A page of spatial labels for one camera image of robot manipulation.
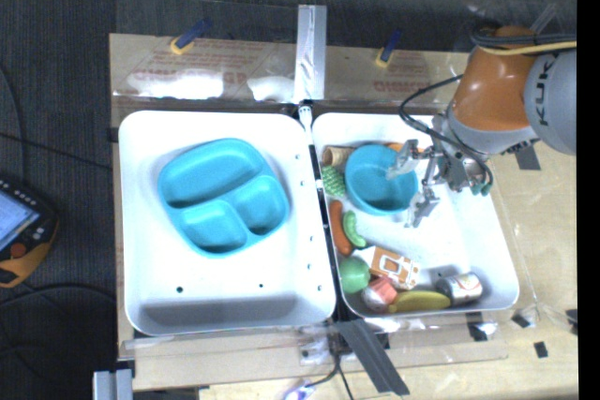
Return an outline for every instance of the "sink basin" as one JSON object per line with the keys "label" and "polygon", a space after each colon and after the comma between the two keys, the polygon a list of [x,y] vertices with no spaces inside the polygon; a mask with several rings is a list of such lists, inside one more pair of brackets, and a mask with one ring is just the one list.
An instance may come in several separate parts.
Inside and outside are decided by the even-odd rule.
{"label": "sink basin", "polygon": [[312,163],[292,117],[139,111],[119,129],[119,157],[124,303],[136,330],[296,327],[331,316]]}
{"label": "sink basin", "polygon": [[[416,118],[430,125],[431,116]],[[328,145],[355,149],[344,171],[351,179],[355,174],[350,163],[352,156],[360,151],[368,154],[368,149],[372,148],[370,145],[379,143],[383,146],[410,139],[419,140],[419,146],[424,148],[431,144],[428,135],[407,126],[397,115],[385,114],[328,112],[315,120],[313,137],[319,158],[323,158]],[[426,161],[419,162],[414,171],[417,179],[424,178],[427,164]],[[368,209],[358,209],[351,196],[338,199],[342,201],[344,212],[355,211],[356,230],[368,244],[399,253],[420,264],[418,284],[415,287],[417,291],[434,290],[440,278],[455,274],[473,272],[480,278],[484,293],[479,299],[435,311],[434,314],[451,315],[510,308],[518,299],[518,277],[492,198],[474,196],[468,191],[452,192],[447,185],[434,185],[433,189],[440,203],[416,229],[406,226],[410,222],[409,210],[379,215]],[[343,260],[344,257],[337,254],[337,264],[340,265]],[[368,308],[359,291],[344,291],[342,295],[345,303],[358,316],[389,316]],[[419,315],[424,315],[424,312],[395,314],[396,317]]]}

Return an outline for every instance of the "white surface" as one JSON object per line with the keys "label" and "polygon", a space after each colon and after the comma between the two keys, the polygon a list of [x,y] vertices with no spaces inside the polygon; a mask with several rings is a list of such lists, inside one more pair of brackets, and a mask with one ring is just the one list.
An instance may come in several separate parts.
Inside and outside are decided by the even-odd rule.
{"label": "white surface", "polygon": [[[430,124],[430,116],[416,118]],[[407,126],[399,116],[382,114],[325,113],[313,124],[313,138],[319,159],[327,145],[358,147],[374,141],[409,139],[418,139],[423,148],[431,144],[428,135]],[[426,167],[427,162],[422,161],[416,169],[419,183]],[[443,312],[511,307],[518,298],[518,277],[491,197],[474,196],[470,191],[452,192],[446,185],[435,185],[433,189],[441,201],[416,229],[406,227],[408,212],[373,216],[359,211],[347,199],[343,200],[344,209],[356,211],[357,231],[371,244],[421,264],[420,289],[433,289],[442,276],[466,272],[479,276],[484,287],[482,297]],[[346,302],[359,315],[380,316],[369,311],[358,294],[347,295]]]}
{"label": "white surface", "polygon": [[254,100],[262,102],[274,100],[276,102],[291,102],[293,97],[293,80],[287,77],[273,75],[248,79],[247,86],[252,91]]}
{"label": "white surface", "polygon": [[139,72],[127,76],[126,84],[139,96],[206,99],[223,94],[223,73],[206,68],[186,68],[172,75]]}
{"label": "white surface", "polygon": [[[286,224],[251,248],[208,259],[182,239],[158,197],[162,167],[216,139],[248,141],[288,195]],[[304,129],[279,114],[139,111],[119,130],[125,308],[151,335],[328,318],[336,296]]]}

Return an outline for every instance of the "gray carpet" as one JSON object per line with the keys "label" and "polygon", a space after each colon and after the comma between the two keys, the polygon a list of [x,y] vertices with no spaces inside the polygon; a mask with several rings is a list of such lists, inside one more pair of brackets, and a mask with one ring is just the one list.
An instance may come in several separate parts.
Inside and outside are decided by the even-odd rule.
{"label": "gray carpet", "polygon": [[[531,24],[548,5],[551,28],[577,30],[578,0],[222,1],[327,5],[336,45],[379,47],[399,27],[402,48],[465,52],[474,22]],[[91,372],[115,358],[108,35],[172,27],[128,23],[117,0],[1,2],[0,68],[19,116],[0,84],[0,170],[43,193],[61,228],[27,285],[0,290],[0,398],[87,399]]]}

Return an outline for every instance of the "metal bracket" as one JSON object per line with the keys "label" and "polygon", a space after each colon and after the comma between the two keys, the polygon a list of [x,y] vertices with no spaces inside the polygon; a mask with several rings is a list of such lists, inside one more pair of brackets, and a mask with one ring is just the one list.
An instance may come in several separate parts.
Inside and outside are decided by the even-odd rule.
{"label": "metal bracket", "polygon": [[428,186],[423,188],[423,195],[425,196],[425,200],[416,204],[416,210],[414,212],[412,226],[415,228],[417,228],[421,223],[421,220],[423,220],[424,217],[429,216],[438,203],[440,203],[440,199],[435,196],[433,190]]}
{"label": "metal bracket", "polygon": [[293,101],[323,99],[327,48],[327,7],[300,6]]}
{"label": "metal bracket", "polygon": [[421,156],[417,150],[417,143],[417,140],[411,139],[402,145],[402,148],[396,155],[394,165],[385,173],[387,180],[392,180],[403,173],[413,171],[419,165]]}
{"label": "metal bracket", "polygon": [[124,368],[116,372],[94,372],[94,400],[133,400],[133,374]]}

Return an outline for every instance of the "blue plate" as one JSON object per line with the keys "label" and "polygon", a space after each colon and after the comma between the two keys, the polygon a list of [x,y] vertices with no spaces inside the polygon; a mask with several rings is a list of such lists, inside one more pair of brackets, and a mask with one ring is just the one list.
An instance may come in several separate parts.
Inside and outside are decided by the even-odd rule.
{"label": "blue plate", "polygon": [[406,210],[419,188],[416,173],[410,171],[387,180],[397,152],[379,144],[357,148],[346,162],[346,191],[351,202],[372,215],[390,215]]}
{"label": "blue plate", "polygon": [[239,139],[210,141],[169,162],[158,177],[158,194],[182,237],[208,257],[256,244],[290,213],[276,175]]}

